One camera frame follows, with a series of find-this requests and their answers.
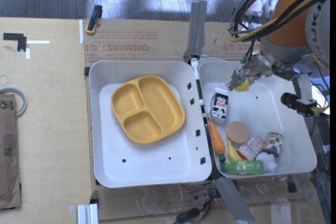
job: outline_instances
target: green bottle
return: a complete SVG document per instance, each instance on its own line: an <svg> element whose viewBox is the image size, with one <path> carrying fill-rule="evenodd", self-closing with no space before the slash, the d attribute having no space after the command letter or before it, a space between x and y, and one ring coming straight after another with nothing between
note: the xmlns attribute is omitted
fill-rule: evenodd
<svg viewBox="0 0 336 224"><path fill-rule="evenodd" d="M236 175L262 175L264 174L264 163L242 159L234 163L221 163L220 169L222 172Z"/></svg>

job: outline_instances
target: toy banana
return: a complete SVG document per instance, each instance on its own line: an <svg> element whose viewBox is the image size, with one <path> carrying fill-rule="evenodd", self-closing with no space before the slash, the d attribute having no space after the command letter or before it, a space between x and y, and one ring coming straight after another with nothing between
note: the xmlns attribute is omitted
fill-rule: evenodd
<svg viewBox="0 0 336 224"><path fill-rule="evenodd" d="M227 141L227 158L231 163L234 163L242 158L238 155L236 150L231 145L231 140Z"/></svg>

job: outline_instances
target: white plastic tray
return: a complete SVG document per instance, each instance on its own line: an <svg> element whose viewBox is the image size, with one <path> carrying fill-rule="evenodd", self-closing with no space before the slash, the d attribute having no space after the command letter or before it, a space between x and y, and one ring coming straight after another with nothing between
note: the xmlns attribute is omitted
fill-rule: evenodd
<svg viewBox="0 0 336 224"><path fill-rule="evenodd" d="M169 84L184 109L185 121L174 134L141 145L124 134L110 98L118 86L147 74ZM181 61L100 61L91 67L89 78L93 163L99 183L117 188L201 182L210 176L212 165L191 66Z"/></svg>
<svg viewBox="0 0 336 224"><path fill-rule="evenodd" d="M207 112L215 87L226 89L234 68L240 68L239 62L208 61L200 64L199 75L203 100ZM250 133L253 133L263 143L268 132L278 132L284 136L279 157L275 159L278 165L276 172L266 172L265 176L309 173L317 164L316 154L303 116L295 110L287 108L280 101L285 92L295 93L292 82L276 76L260 78L249 87L248 91L230 91L228 96L227 118L222 125L217 124L227 148L228 137L226 126L232 121L244 123ZM220 163L216 158L218 170ZM244 178L229 173L223 175L230 178Z"/></svg>

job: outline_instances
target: paper bag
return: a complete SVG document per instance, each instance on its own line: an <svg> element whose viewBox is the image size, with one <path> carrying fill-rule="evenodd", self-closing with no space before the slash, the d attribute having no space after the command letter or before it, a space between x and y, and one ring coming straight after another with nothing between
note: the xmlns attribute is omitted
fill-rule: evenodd
<svg viewBox="0 0 336 224"><path fill-rule="evenodd" d="M14 94L0 94L0 208L21 203Z"/></svg>

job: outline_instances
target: yellow divided plate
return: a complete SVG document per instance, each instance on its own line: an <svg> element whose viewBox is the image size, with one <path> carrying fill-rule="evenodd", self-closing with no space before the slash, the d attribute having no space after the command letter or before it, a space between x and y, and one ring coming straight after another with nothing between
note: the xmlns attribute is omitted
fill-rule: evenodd
<svg viewBox="0 0 336 224"><path fill-rule="evenodd" d="M165 138L184 123L184 111L173 90L155 75L138 77L116 88L111 105L126 135L139 144Z"/></svg>

